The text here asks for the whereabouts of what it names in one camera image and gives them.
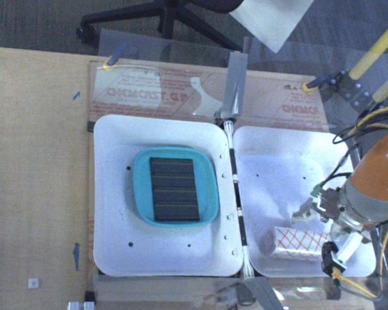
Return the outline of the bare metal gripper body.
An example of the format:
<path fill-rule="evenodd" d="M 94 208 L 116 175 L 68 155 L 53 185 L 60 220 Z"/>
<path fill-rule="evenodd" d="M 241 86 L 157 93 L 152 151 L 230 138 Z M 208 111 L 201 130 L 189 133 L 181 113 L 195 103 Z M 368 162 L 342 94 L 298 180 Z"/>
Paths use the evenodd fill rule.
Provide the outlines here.
<path fill-rule="evenodd" d="M 316 212 L 320 215 L 320 220 L 324 223 L 333 221 L 336 224 L 341 224 L 340 218 L 346 211 L 345 198 L 340 188 L 322 190 L 319 202 L 315 207 Z"/>

